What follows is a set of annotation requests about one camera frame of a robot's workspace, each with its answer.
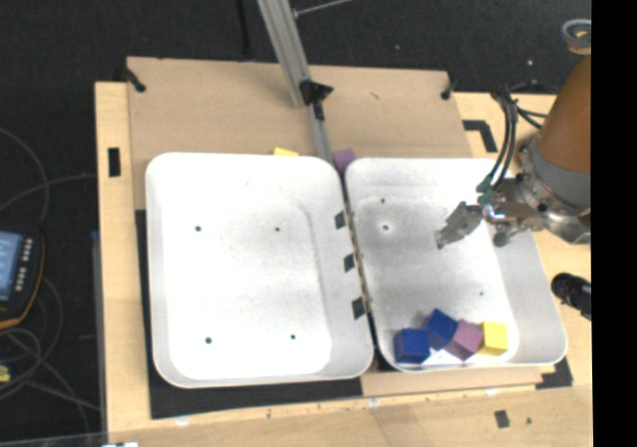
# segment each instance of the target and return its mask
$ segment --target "blue cube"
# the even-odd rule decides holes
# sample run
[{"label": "blue cube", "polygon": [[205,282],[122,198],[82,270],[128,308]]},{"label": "blue cube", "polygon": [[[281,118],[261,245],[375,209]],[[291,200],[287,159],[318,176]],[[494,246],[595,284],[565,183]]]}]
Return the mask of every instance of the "blue cube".
[{"label": "blue cube", "polygon": [[429,354],[429,339],[422,329],[403,329],[394,337],[394,355],[398,363],[422,363]]},{"label": "blue cube", "polygon": [[434,349],[442,349],[451,342],[457,328],[458,322],[439,309],[434,309],[423,327],[429,335],[429,345]]}]

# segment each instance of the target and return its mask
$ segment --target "black bracket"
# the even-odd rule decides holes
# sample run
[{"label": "black bracket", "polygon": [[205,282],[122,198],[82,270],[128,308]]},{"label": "black bracket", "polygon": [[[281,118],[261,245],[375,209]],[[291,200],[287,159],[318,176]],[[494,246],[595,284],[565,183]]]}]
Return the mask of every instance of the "black bracket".
[{"label": "black bracket", "polygon": [[315,118],[325,121],[325,113],[322,110],[322,101],[334,91],[332,86],[321,85],[312,81],[302,81],[299,84],[303,102],[306,106],[312,105],[315,109]]}]

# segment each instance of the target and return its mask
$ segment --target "wooden table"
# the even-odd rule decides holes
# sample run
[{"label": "wooden table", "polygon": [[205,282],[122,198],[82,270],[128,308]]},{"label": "wooden table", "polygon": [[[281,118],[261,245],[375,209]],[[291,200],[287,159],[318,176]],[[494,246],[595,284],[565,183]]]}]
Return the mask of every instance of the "wooden table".
[{"label": "wooden table", "polygon": [[[202,78],[209,82],[201,88],[214,92],[215,81],[222,81],[229,70],[236,88],[224,90],[226,102],[237,96],[263,99],[265,91],[266,104],[286,105],[285,85],[276,65],[133,59],[129,66],[135,67],[133,71],[142,81],[147,80],[149,91],[153,85],[157,86],[154,91],[159,90],[158,85],[164,87],[155,101],[164,99],[167,92],[174,94],[173,99],[180,99],[180,109],[173,111],[173,116],[196,111],[188,103],[196,106],[199,102],[196,85],[203,84]],[[160,77],[166,67],[187,72],[192,84],[184,85],[181,80],[173,86],[167,84],[170,79]],[[242,83],[244,70],[248,79]],[[193,71],[199,76],[193,78]],[[438,92],[448,82],[442,72],[313,67],[313,76],[318,82],[335,86],[334,94],[325,102],[327,120],[332,123],[327,125],[332,149],[348,145],[359,156],[493,156],[487,153],[478,132],[462,130],[463,120],[484,121],[497,144],[503,137],[502,114],[489,95],[454,94],[450,101],[440,100]],[[175,91],[178,84],[185,94]],[[567,306],[558,307],[568,335],[566,359],[572,385],[538,390],[536,385],[555,372],[553,366],[457,370],[416,378],[400,378],[400,374],[388,375],[372,368],[361,379],[363,396],[359,398],[152,419],[133,218],[139,207],[135,202],[139,194],[135,199],[134,192],[139,180],[134,177],[142,172],[143,161],[160,148],[152,149],[152,137],[135,142],[140,127],[135,117],[148,111],[138,109],[140,103],[134,95],[130,85],[96,84],[106,424],[110,441],[138,441],[141,445],[214,442],[219,446],[592,444],[591,327],[578,311]],[[192,99],[186,101],[184,95],[192,95]],[[423,106],[423,96],[428,99],[427,106]],[[553,100],[550,96],[519,98],[523,107],[544,112]],[[362,111],[361,106],[368,104],[372,107]],[[419,111],[422,109],[428,111],[423,114]],[[291,113],[292,118],[298,115]],[[411,121],[423,116],[431,122],[416,123],[420,130],[415,129]],[[532,133],[531,127],[524,125],[521,122],[521,137]],[[399,142],[392,144],[392,137],[398,137]],[[181,140],[186,141],[183,144],[188,149],[187,141],[192,137]],[[182,149],[182,142],[173,144]],[[272,142],[265,134],[259,144],[246,152],[267,151]],[[285,141],[278,145],[286,144],[291,145]],[[307,134],[294,144],[291,149],[311,151]],[[118,156],[119,169],[113,171],[114,156]],[[536,234],[536,240],[549,278],[570,272],[590,279],[588,246],[570,246],[544,232]],[[510,425],[500,427],[497,417],[505,415]]]}]

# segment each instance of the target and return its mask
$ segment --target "white tray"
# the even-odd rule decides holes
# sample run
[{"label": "white tray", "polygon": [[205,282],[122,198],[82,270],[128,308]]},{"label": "white tray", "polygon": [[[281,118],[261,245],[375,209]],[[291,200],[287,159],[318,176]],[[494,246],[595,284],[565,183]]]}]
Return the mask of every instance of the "white tray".
[{"label": "white tray", "polygon": [[[488,159],[362,158],[346,172],[356,241],[379,349],[399,370],[550,364],[563,358],[566,336],[531,233],[505,248],[483,222],[461,241],[438,249],[434,231],[461,201],[476,200]],[[440,309],[452,318],[508,326],[508,351],[466,362],[433,351],[423,364],[398,364],[393,338],[421,328]]]},{"label": "white tray", "polygon": [[146,170],[153,358],[186,388],[356,377],[373,343],[336,171],[165,153]]}]

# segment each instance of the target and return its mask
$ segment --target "black carpet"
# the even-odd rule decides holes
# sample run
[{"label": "black carpet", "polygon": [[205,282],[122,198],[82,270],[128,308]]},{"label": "black carpet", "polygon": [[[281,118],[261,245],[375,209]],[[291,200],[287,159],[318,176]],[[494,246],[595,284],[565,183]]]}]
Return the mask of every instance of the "black carpet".
[{"label": "black carpet", "polygon": [[[290,1],[301,10],[333,0]],[[256,1],[244,3],[245,27],[236,0],[0,0],[0,127],[32,148],[50,180],[85,176],[52,185],[42,226],[45,277],[64,305],[48,362],[77,397],[100,401],[94,82],[113,80],[126,56],[274,61]],[[458,90],[487,91],[530,79],[559,86],[576,62],[559,28],[591,9],[592,0],[353,0],[302,16],[299,28],[311,64],[446,70]],[[0,133],[0,205],[40,180],[33,159]],[[0,223],[37,223],[43,204],[33,193],[0,211]],[[56,301],[43,290],[26,326],[50,339]],[[64,389],[44,366],[32,379]],[[0,387],[0,442],[100,430],[101,415],[83,409],[86,421],[69,400]]]}]

